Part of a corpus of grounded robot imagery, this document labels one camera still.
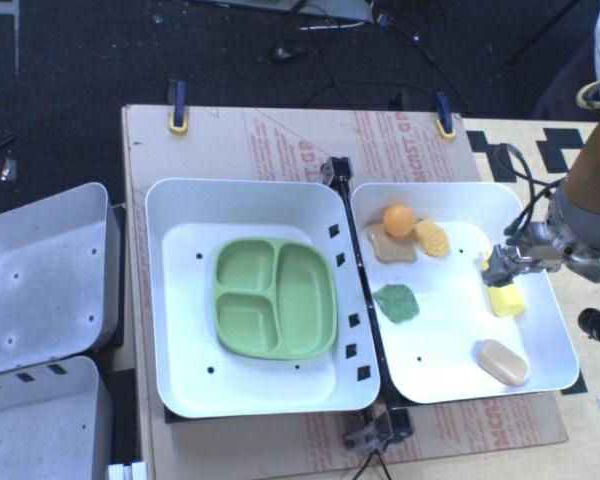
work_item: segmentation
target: green plate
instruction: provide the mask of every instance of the green plate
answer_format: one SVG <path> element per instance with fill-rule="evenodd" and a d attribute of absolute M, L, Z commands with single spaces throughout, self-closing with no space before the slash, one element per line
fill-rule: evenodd
<path fill-rule="evenodd" d="M 218 338 L 239 354 L 306 359 L 336 337 L 331 267 L 315 247 L 275 238 L 238 238 L 222 246 L 213 275 Z"/>

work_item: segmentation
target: table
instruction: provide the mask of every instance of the table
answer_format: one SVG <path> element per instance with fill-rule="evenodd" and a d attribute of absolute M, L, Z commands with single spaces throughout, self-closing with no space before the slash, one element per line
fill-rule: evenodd
<path fill-rule="evenodd" d="M 298 436 L 306 435 L 310 426 L 314 436 L 319 436 L 322 428 L 327 439 L 334 439 L 328 431 L 335 421 L 332 415 L 165 423 L 155 387 L 148 260 L 143 246 L 146 230 L 142 205 L 153 182 L 163 177 L 226 176 L 316 181 L 321 162 L 328 156 L 352 158 L 356 183 L 492 181 L 488 159 L 479 151 L 500 142 L 516 145 L 534 176 L 551 181 L 562 174 L 545 172 L 536 145 L 536 141 L 547 140 L 545 129 L 579 133 L 583 139 L 593 129 L 592 123 L 473 120 L 456 115 L 457 137 L 443 142 L 435 135 L 435 115 L 429 113 L 191 107 L 187 134 L 174 136 L 168 131 L 169 110 L 132 105 L 122 112 L 130 266 L 127 293 L 136 344 L 140 448 L 151 478 L 157 480 L 231 475 L 245 479 L 284 475 L 298 480 L 347 479 L 353 477 L 361 461 L 355 457 L 349 462 L 309 457 L 298 450 L 303 446 Z M 469 137 L 475 152 L 469 147 Z M 577 150 L 562 149 L 562 154 L 570 164 Z M 526 202 L 526 183 L 507 185 Z M 536 219 L 540 219 L 544 208 L 537 212 Z M 600 285 L 566 269 L 550 279 L 588 388 L 579 394 L 540 395 L 548 397 L 542 403 L 549 410 L 559 410 L 561 418 L 547 431 L 551 436 L 546 441 L 559 444 L 479 454 L 447 451 L 451 455 L 447 458 L 391 464 L 388 467 L 393 478 L 600 478 L 600 343 L 588 339 L 577 326 L 577 316 L 584 308 L 600 309 Z M 248 433 L 248 439 L 241 433 Z M 256 449 L 266 453 L 254 457 Z M 334 464 L 338 470 L 329 471 Z M 349 470 L 343 470 L 343 464 Z M 374 471 L 376 468 L 371 467 L 362 478 L 382 478 L 382 471 Z M 299 472 L 315 473 L 288 476 Z"/>

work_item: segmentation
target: blue clamp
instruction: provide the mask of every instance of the blue clamp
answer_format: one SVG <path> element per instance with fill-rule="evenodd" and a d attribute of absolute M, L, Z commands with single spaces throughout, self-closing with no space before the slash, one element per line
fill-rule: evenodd
<path fill-rule="evenodd" d="M 433 95 L 433 103 L 438 112 L 438 120 L 436 128 L 443 139 L 453 139 L 456 136 L 456 131 L 453 128 L 453 119 L 451 117 L 451 108 L 449 102 L 442 92 L 437 92 Z"/>
<path fill-rule="evenodd" d="M 185 111 L 185 103 L 187 100 L 187 83 L 182 80 L 172 81 L 170 91 L 174 93 L 170 95 L 170 103 L 174 105 L 173 112 L 169 113 L 169 129 L 173 133 L 182 135 L 187 131 L 187 113 Z"/>

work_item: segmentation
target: black floor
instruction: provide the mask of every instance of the black floor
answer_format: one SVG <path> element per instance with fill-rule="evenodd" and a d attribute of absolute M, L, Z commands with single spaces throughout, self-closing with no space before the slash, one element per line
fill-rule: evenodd
<path fill-rule="evenodd" d="M 0 15 L 0 139 L 13 139 L 0 178 L 7 160 L 17 168 L 0 179 L 0 213 L 89 181 L 122 202 L 121 108 L 165 103 L 169 79 L 187 82 L 190 105 L 377 110 L 402 93 L 407 109 L 432 111 L 443 91 L 465 117 L 529 119 L 600 0 L 507 62 L 570 1 L 377 0 L 386 27 L 307 32 L 327 22 L 176 0 L 19 0 L 17 36 Z M 276 66 L 268 52 L 285 37 L 308 53 Z"/>

